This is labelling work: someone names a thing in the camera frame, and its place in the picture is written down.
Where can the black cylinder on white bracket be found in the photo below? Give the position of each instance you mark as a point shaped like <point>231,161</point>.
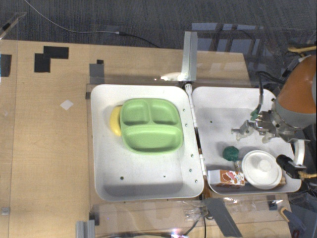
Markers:
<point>287,163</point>

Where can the green divided plate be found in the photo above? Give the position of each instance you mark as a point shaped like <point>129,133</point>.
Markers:
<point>151,135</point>

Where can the orange and white carton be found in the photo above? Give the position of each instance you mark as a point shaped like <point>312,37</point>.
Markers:
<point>227,178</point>

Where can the white bowl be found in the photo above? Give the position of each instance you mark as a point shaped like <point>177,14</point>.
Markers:
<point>260,172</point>

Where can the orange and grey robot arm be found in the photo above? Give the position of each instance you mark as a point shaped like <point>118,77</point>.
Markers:
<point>299,88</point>

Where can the yellow banana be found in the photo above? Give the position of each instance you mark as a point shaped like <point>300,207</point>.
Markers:
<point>115,121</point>

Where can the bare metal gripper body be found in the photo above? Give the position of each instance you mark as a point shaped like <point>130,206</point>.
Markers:
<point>271,124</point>

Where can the white plastic tray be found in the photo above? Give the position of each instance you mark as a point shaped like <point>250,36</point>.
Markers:
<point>148,172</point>
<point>220,123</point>

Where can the green broccoli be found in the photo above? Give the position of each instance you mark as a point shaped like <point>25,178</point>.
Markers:
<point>230,153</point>

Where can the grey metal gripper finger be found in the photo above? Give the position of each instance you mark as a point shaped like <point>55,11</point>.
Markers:
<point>268,136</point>
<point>244,129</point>

